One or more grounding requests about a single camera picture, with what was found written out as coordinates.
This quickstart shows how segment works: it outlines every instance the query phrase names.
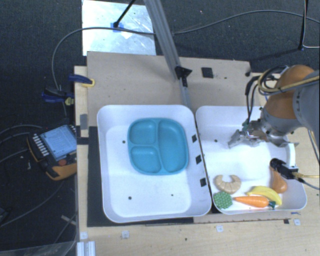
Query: blue plate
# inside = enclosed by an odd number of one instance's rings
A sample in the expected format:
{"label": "blue plate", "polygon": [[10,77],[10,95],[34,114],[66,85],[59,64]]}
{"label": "blue plate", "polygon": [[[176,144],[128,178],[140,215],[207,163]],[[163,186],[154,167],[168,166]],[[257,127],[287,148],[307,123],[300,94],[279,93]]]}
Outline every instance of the blue plate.
{"label": "blue plate", "polygon": [[183,127],[167,118],[144,118],[128,130],[128,150],[134,169],[147,175],[171,175],[183,171],[189,161]]}

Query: toy carrot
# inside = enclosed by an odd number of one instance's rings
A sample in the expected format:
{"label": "toy carrot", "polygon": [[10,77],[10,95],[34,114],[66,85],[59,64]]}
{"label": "toy carrot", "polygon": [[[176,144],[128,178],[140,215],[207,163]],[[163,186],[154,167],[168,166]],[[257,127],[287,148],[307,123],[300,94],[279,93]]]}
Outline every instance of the toy carrot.
{"label": "toy carrot", "polygon": [[266,197],[259,195],[238,196],[234,197],[233,199],[237,202],[258,208],[264,208],[267,206],[271,206],[272,208],[275,207],[274,202],[269,202]]}

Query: black mat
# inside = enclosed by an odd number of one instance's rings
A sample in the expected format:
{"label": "black mat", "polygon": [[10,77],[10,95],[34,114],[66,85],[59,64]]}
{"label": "black mat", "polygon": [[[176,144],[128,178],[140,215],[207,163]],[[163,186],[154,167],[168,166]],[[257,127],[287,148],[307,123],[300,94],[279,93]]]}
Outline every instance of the black mat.
{"label": "black mat", "polygon": [[88,191],[87,191],[87,226],[127,226],[127,225],[153,225],[153,224],[190,224],[194,222],[190,218],[160,219],[131,223],[114,223],[109,220],[103,210],[102,187],[100,172],[100,157],[98,143],[98,128],[89,127],[89,153],[88,153]]}

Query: black floor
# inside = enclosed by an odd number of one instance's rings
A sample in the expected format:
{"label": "black floor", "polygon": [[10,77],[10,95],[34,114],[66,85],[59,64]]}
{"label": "black floor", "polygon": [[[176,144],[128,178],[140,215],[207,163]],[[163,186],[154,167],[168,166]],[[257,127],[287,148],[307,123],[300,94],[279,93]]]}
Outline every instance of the black floor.
{"label": "black floor", "polygon": [[[255,10],[302,15],[304,9],[303,0],[163,0],[162,4],[173,32]],[[310,1],[308,16],[320,20],[319,1]],[[298,50],[301,25],[302,18],[293,14],[250,13],[177,34],[174,41],[180,56],[249,61],[254,72],[294,64],[319,69],[319,49]],[[41,92],[54,87],[51,57],[55,46],[67,33],[82,26],[81,0],[1,0],[0,26],[0,131],[21,124],[47,126],[58,122],[64,117],[61,104],[45,103]],[[305,44],[319,45],[319,23],[307,21]],[[85,65],[85,61],[78,33],[66,40],[56,55],[55,71],[63,90],[72,90],[68,74],[73,66]],[[73,111],[67,109],[71,120]],[[0,135],[0,141],[29,131],[32,128],[7,131]],[[0,161],[26,148],[26,136],[0,143]],[[25,152],[0,163],[0,208],[11,209],[7,218],[10,222],[41,204],[60,185],[61,181],[50,180]],[[71,177],[44,205],[0,227],[0,251],[52,244],[66,224],[61,215],[71,217],[75,210]],[[74,236],[75,227],[70,225],[58,242],[71,241]]]}

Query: multimeter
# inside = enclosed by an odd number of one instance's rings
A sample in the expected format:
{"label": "multimeter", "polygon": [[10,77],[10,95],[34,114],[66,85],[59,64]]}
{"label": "multimeter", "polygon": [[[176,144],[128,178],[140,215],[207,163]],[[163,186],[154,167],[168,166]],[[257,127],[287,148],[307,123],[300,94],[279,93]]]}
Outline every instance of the multimeter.
{"label": "multimeter", "polygon": [[77,172],[76,128],[66,122],[31,132],[27,137],[33,158],[54,181]]}

